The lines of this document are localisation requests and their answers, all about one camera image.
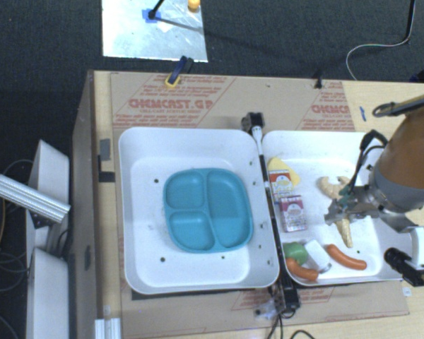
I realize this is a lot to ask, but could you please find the brown cardboard board red print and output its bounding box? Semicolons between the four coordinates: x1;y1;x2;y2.
109;71;411;332

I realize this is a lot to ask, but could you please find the orange sausage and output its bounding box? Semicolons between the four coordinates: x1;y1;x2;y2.
325;243;369;271

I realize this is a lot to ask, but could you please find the maroon and white carton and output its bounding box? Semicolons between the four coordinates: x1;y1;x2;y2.
278;194;309;234

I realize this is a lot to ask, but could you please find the blue divided plate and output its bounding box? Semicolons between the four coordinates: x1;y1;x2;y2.
162;167;254;254

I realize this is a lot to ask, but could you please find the orange carrot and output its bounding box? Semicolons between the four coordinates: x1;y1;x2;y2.
285;258;320;283

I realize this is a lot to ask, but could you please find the black cylinder on white bracket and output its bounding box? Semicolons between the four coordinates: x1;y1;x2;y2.
384;225;424;288

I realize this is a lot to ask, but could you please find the silver metal floor plate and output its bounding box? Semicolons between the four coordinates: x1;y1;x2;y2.
100;0;209;64

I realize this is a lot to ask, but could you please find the red and white carton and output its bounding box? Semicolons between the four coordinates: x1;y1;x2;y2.
268;169;293;203

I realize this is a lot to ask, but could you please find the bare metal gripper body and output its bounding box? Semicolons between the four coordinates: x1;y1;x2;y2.
341;184;389;220

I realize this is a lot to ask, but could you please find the green toy pepper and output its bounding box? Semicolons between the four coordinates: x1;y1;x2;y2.
282;242;310;266

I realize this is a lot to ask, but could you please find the white plastic tray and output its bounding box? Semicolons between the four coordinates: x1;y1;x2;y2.
261;129;408;287
117;126;281;295

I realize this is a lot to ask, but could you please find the thin black and white rod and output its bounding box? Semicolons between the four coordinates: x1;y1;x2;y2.
251;125;295;293

